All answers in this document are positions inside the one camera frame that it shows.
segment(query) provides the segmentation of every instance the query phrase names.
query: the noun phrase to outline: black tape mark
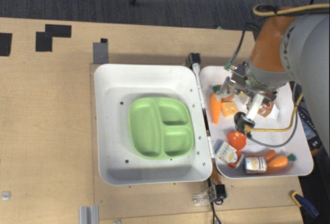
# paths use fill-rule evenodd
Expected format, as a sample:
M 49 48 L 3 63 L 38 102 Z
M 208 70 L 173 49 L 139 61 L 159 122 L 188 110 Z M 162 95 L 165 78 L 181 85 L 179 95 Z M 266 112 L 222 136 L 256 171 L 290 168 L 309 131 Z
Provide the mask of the black tape mark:
M 62 37 L 71 38 L 71 26 L 70 25 L 51 25 L 46 24 L 45 36 L 51 37 Z
M 12 33 L 0 33 L 0 56 L 9 56 L 11 51 Z
M 36 32 L 36 52 L 52 52 L 53 39 L 46 37 L 45 32 Z

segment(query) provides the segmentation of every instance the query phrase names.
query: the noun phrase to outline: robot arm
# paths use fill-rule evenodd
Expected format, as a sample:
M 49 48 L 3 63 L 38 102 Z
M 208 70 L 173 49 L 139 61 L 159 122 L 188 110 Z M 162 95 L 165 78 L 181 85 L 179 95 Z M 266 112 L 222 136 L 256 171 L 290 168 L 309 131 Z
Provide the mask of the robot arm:
M 235 116 L 237 130 L 249 135 L 262 103 L 276 99 L 277 89 L 288 81 L 302 86 L 305 102 L 329 151 L 329 15 L 273 16 L 260 31 L 248 63 L 230 65 L 235 93 L 250 97 L 247 113 Z

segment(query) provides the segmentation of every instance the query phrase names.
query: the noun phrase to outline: yellow cable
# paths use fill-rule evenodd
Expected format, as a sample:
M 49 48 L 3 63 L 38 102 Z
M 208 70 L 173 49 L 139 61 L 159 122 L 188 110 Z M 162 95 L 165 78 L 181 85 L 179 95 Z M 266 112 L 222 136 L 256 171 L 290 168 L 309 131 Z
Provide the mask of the yellow cable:
M 288 131 L 292 127 L 294 114 L 297 111 L 298 106 L 299 106 L 300 101 L 303 98 L 303 96 L 304 96 L 304 94 L 301 92 L 298 99 L 297 99 L 297 101 L 294 104 L 293 111 L 292 111 L 292 114 L 291 114 L 290 124 L 285 129 L 254 129 L 254 128 L 252 128 L 252 127 L 250 127 L 249 125 L 246 124 L 246 125 L 244 125 L 245 132 L 250 133 L 250 132 L 285 132 L 285 131 Z
M 261 16 L 261 17 L 271 17 L 274 15 L 285 15 L 295 12 L 301 12 L 306 10 L 314 10 L 314 9 L 330 9 L 330 4 L 315 4 L 315 5 L 308 5 L 308 6 L 301 6 L 301 7 L 293 7 L 283 10 L 278 10 L 276 13 L 274 11 L 259 11 L 257 10 L 258 7 L 263 6 L 263 4 L 258 4 L 253 7 L 253 14 Z

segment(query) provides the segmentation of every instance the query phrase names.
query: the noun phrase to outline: metal bracket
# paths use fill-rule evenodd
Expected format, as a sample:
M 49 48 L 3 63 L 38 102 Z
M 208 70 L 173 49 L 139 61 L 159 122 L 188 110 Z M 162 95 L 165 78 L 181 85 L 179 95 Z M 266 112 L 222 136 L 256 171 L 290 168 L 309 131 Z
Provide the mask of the metal bracket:
M 98 205 L 81 206 L 79 209 L 79 224 L 99 224 Z
M 227 192 L 224 184 L 212 184 L 204 192 L 193 195 L 192 203 L 194 206 L 206 206 L 212 202 L 222 204 L 226 197 Z
M 192 70 L 192 65 L 194 63 L 198 63 L 199 65 L 201 64 L 201 57 L 199 53 L 190 53 L 184 62 L 184 66 Z
M 93 42 L 93 63 L 96 65 L 109 63 L 109 49 L 106 39 L 101 39 L 101 42 Z

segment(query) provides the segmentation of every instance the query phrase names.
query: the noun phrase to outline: wooden surface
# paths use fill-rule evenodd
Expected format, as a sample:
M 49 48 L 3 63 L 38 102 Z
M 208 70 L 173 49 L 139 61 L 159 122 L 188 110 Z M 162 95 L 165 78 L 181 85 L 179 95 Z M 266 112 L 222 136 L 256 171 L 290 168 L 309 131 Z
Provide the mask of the wooden surface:
M 53 52 L 35 52 L 36 31 L 44 31 L 46 23 L 72 25 L 72 38 L 53 38 Z M 190 52 L 199 52 L 206 66 L 225 64 L 241 34 L 22 19 L 0 19 L 0 33 L 13 33 L 11 55 L 0 57 L 0 191 L 12 193 L 10 200 L 0 200 L 0 223 L 5 224 L 78 223 L 79 206 L 101 203 L 94 200 L 93 180 L 89 69 L 93 42 L 108 39 L 110 62 L 174 65 L 181 64 Z M 238 61 L 248 57 L 253 42 L 247 34 Z M 247 216 L 254 216 L 253 223 L 302 223 L 299 209 L 288 196 L 292 189 L 301 192 L 298 178 L 269 179 L 254 186 L 238 180 L 233 187 L 228 181 L 223 178 L 230 197 L 217 207 L 223 221 L 249 223 L 244 222 Z M 195 187 L 185 190 L 184 186 L 175 185 L 176 191 L 195 191 Z M 128 189 L 122 199 L 129 199 Z M 157 190 L 169 198 L 166 186 Z M 140 191 L 145 206 L 148 192 L 147 186 Z M 251 200 L 253 192 L 258 195 Z M 283 203 L 276 200 L 280 193 Z M 272 201 L 273 206 L 249 206 L 262 201 Z M 235 203 L 240 210 L 231 210 L 229 205 Z M 100 207 L 100 214 L 106 210 Z M 166 210 L 169 214 L 189 212 Z M 126 211 L 136 212 L 134 207 Z M 210 217 L 209 212 L 202 212 L 127 218 L 123 223 L 211 223 Z

